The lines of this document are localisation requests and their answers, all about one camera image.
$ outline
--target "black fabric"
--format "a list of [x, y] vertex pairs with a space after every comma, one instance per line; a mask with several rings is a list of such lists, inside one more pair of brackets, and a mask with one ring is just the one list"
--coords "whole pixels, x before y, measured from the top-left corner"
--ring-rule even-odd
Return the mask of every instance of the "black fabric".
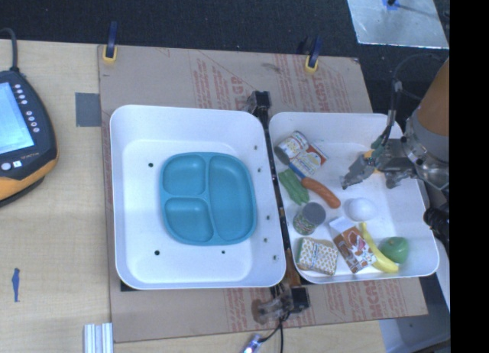
[[[449, 40], [450, 0], [433, 0]], [[357, 57], [375, 112], [387, 112], [395, 67], [415, 53], [445, 59], [448, 50], [363, 45], [356, 40], [347, 0], [2, 0], [0, 28], [19, 40], [107, 42], [209, 50], [295, 53], [305, 37], [322, 38], [321, 55]], [[408, 89], [423, 94], [439, 64], [410, 62]], [[406, 116], [407, 103], [400, 110]]]

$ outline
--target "white tray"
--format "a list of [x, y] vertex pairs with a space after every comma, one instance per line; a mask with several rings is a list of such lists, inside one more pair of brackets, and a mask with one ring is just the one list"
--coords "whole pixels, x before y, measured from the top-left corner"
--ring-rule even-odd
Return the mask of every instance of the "white tray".
[[[329, 208], [319, 196], [309, 191], [310, 200], [323, 205], [326, 210], [326, 223], [320, 225], [310, 237], [332, 240], [328, 222], [335, 217], [346, 215], [344, 205], [350, 199], [365, 197], [377, 207], [377, 215], [367, 221], [372, 238], [378, 243], [389, 236], [403, 236], [410, 243], [410, 255], [406, 263], [400, 265], [399, 272], [387, 274], [372, 266], [353, 274], [341, 255], [338, 256], [334, 276], [325, 276], [314, 271], [299, 270], [300, 274], [312, 283], [338, 283], [359, 280], [380, 280], [399, 277], [421, 277], [433, 274], [438, 268], [439, 253], [433, 233], [423, 221], [423, 183], [415, 179], [405, 179], [400, 185], [388, 189], [385, 176], [374, 173], [362, 183], [343, 190], [339, 177], [348, 172], [349, 166], [358, 154], [369, 151], [370, 145], [384, 130], [387, 116], [382, 114], [352, 113], [305, 113], [281, 112], [270, 120], [270, 138], [277, 145], [293, 131], [301, 131], [309, 142], [317, 144], [328, 156], [328, 161], [315, 173], [314, 179], [324, 183], [342, 201], [338, 209]], [[391, 137], [402, 135], [396, 124]], [[277, 173], [287, 166], [274, 157]], [[298, 251], [298, 234], [292, 226], [293, 217], [299, 210], [280, 184], [283, 206], [285, 208], [288, 232], [292, 245], [294, 261]]]
[[[261, 123], [247, 112], [126, 105], [110, 120], [115, 266], [139, 290], [271, 287], [285, 255]], [[234, 245], [186, 245], [164, 228], [158, 179], [164, 161], [219, 152], [248, 168], [257, 203], [250, 238]]]

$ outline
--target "brown sausage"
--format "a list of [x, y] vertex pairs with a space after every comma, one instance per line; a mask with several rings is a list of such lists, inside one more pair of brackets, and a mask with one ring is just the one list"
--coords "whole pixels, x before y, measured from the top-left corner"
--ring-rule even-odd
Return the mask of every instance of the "brown sausage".
[[313, 191], [324, 199], [330, 208], [337, 209], [341, 206], [342, 202], [339, 200], [339, 198], [335, 196], [330, 189], [317, 180], [305, 176], [300, 182], [304, 187], [306, 187], [306, 189]]

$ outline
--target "silver metal sheet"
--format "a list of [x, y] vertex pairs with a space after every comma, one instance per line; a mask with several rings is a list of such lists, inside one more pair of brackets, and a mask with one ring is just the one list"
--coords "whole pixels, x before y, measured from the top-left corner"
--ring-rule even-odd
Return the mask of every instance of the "silver metal sheet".
[[358, 42], [447, 49], [433, 0], [348, 0]]

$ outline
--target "food can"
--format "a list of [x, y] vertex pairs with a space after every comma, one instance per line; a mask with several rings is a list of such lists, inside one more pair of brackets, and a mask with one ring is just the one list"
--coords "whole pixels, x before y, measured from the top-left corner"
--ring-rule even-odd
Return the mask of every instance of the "food can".
[[274, 152], [300, 177], [311, 177], [328, 160], [326, 154], [314, 143], [309, 143], [300, 131], [294, 131], [281, 141]]
[[311, 235], [325, 220], [324, 208], [317, 202], [309, 202], [293, 218], [293, 227], [301, 235]]

